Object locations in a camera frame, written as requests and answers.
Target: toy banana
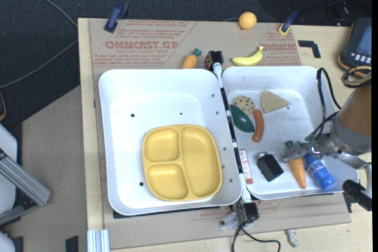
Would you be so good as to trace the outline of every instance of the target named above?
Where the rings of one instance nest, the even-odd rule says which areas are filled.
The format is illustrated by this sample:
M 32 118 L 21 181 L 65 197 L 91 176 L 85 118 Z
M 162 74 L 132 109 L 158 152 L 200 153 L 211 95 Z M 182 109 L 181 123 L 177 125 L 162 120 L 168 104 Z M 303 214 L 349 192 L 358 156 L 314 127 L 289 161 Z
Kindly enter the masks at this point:
M 236 66 L 255 66 L 263 58 L 262 50 L 263 47 L 259 46 L 258 50 L 250 57 L 235 57 L 232 58 L 232 63 Z

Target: table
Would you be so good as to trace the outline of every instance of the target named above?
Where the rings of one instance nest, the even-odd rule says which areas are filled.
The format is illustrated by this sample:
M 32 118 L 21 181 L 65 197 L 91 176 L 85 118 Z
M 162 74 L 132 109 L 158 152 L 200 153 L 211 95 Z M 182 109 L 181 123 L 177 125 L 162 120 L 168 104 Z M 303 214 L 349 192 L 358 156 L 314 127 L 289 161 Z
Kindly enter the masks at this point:
M 103 198 L 101 191 L 101 176 L 99 163 L 99 145 L 97 141 L 97 121 L 96 109 L 93 106 L 95 99 L 92 50 L 93 40 L 91 40 L 90 24 L 91 22 L 103 22 L 106 20 L 79 18 L 79 51 L 80 51 L 80 77 L 82 90 L 82 111 L 83 111 L 83 139 L 84 139 L 84 162 L 86 175 L 86 198 L 87 198 L 87 227 L 88 230 L 102 230 L 105 228 L 105 218 L 103 212 Z M 215 33 L 217 27 L 235 27 L 233 22 L 227 25 L 219 22 L 197 22 L 196 26 L 204 26 L 210 33 Z M 258 31 L 268 25 L 257 24 L 253 30 Z M 349 28 L 347 27 L 317 27 L 317 26 L 292 26 L 292 36 L 296 48 L 298 49 L 300 61 L 304 66 L 313 66 L 315 68 L 324 67 L 330 76 L 333 84 L 334 94 L 339 104 L 344 104 L 351 91 L 347 90 L 341 83 L 340 77 L 343 70 L 336 63 L 335 55 L 342 49 L 347 38 Z M 314 59 L 311 48 L 301 48 L 298 40 L 315 41 L 320 53 L 321 59 Z M 371 161 L 371 155 L 362 157 L 365 161 Z M 361 183 L 366 183 L 366 178 L 360 174 Z M 328 225 L 327 217 L 322 227 L 310 227 L 298 229 L 296 239 L 299 251 L 323 250 L 333 251 L 340 249 L 343 251 L 370 251 L 372 250 L 372 213 L 362 209 L 359 205 L 351 206 L 351 222 L 346 224 Z M 133 232 L 133 226 L 130 225 L 128 232 Z M 117 251 L 229 251 L 232 238 L 232 232 L 228 236 L 219 238 L 208 238 L 203 240 L 191 240 L 178 243 L 158 244 L 154 246 L 120 248 Z M 257 238 L 267 240 L 280 240 L 282 249 L 287 250 L 290 244 L 287 241 L 286 234 L 283 231 L 274 231 L 269 233 L 259 233 Z M 274 243 L 267 244 L 269 250 L 275 250 Z M 236 251 L 249 251 L 251 248 L 264 249 L 264 244 L 251 243 L 244 235 L 238 237 Z

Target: blue bottle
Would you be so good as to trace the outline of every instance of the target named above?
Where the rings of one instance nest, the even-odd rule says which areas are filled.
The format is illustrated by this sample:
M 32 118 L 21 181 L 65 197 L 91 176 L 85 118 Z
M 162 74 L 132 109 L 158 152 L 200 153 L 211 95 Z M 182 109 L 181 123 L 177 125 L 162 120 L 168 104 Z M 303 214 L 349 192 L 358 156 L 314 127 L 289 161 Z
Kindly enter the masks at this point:
M 305 167 L 314 176 L 321 188 L 328 189 L 335 183 L 335 178 L 330 175 L 321 160 L 309 153 L 307 153 L 303 159 L 305 161 Z

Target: yellow plate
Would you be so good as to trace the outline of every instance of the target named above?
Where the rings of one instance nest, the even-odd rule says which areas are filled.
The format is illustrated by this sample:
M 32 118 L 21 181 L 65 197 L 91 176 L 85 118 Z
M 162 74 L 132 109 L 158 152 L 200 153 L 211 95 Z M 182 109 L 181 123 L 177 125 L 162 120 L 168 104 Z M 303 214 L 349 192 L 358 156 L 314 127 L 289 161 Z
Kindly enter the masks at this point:
M 144 137 L 142 155 L 148 187 L 165 201 L 207 198 L 222 185 L 217 145 L 201 126 L 152 129 Z

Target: black electronic device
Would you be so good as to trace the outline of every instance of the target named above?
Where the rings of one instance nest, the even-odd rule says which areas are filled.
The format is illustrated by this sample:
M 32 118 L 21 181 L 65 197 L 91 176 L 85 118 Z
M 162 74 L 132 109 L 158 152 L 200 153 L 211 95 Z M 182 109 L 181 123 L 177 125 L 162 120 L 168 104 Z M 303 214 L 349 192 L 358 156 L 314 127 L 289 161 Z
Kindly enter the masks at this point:
M 348 70 L 351 67 L 372 66 L 372 19 L 360 18 L 352 23 L 342 52 L 337 56 L 339 65 Z

